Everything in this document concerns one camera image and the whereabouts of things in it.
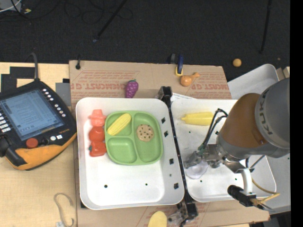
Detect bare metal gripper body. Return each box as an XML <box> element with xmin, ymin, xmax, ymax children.
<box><xmin>200</xmin><ymin>143</ymin><xmax>235</xmax><ymax>169</ymax></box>

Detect clear plastic cup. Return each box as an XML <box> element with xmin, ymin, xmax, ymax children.
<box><xmin>185</xmin><ymin>164</ymin><xmax>209</xmax><ymax>180</ymax></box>

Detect thin black and white rod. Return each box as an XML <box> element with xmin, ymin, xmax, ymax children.
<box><xmin>163</xmin><ymin>95</ymin><xmax>191</xmax><ymax>205</ymax></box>

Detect white plastic tray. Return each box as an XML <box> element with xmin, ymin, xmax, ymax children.
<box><xmin>75</xmin><ymin>97</ymin><xmax>186</xmax><ymax>210</ymax></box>
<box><xmin>170</xmin><ymin>98</ymin><xmax>277</xmax><ymax>203</ymax></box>

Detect yellow squeeze bottle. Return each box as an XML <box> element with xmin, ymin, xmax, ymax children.
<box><xmin>180</xmin><ymin>111</ymin><xmax>215</xmax><ymax>126</ymax></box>

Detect brown chocolate chip biscuit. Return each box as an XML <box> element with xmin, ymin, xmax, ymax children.
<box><xmin>135</xmin><ymin>123</ymin><xmax>155</xmax><ymax>142</ymax></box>

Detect pale yellow toy food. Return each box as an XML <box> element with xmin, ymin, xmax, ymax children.
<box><xmin>147</xmin><ymin>210</ymin><xmax>168</xmax><ymax>227</ymax></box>

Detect green divided plate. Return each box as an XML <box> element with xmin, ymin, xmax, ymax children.
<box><xmin>104</xmin><ymin>110</ymin><xmax>164</xmax><ymax>166</ymax></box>

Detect brown chicken drumstick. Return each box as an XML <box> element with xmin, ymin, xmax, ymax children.
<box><xmin>180</xmin><ymin>72</ymin><xmax>200</xmax><ymax>87</ymax></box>

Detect yellow corn cob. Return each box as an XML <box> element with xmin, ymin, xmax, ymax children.
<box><xmin>107</xmin><ymin>113</ymin><xmax>132</xmax><ymax>136</ymax></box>

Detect brown cardboard board red print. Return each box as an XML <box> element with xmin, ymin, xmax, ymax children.
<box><xmin>68</xmin><ymin>60</ymin><xmax>271</xmax><ymax>227</ymax></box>

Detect red bell pepper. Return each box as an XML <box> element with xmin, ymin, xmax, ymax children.
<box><xmin>89</xmin><ymin>140</ymin><xmax>107</xmax><ymax>157</ymax></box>

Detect purple grapes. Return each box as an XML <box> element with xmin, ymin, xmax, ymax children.
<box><xmin>125</xmin><ymin>79</ymin><xmax>139</xmax><ymax>99</ymax></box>

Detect orange red tomato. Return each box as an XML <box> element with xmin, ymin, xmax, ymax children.
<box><xmin>88</xmin><ymin>125</ymin><xmax>106</xmax><ymax>142</ymax></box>

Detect black cylinder on white bracket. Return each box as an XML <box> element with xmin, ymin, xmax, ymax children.
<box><xmin>227</xmin><ymin>167</ymin><xmax>258</xmax><ymax>208</ymax></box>

